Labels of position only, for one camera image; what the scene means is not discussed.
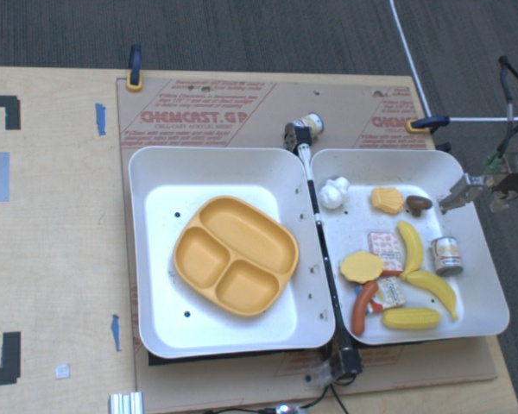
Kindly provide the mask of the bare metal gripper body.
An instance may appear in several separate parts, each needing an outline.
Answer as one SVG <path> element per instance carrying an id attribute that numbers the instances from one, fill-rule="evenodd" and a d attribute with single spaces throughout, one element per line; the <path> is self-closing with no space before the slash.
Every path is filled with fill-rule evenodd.
<path id="1" fill-rule="evenodd" d="M 485 185 L 499 201 L 518 198 L 518 152 L 491 154 L 484 171 Z"/>

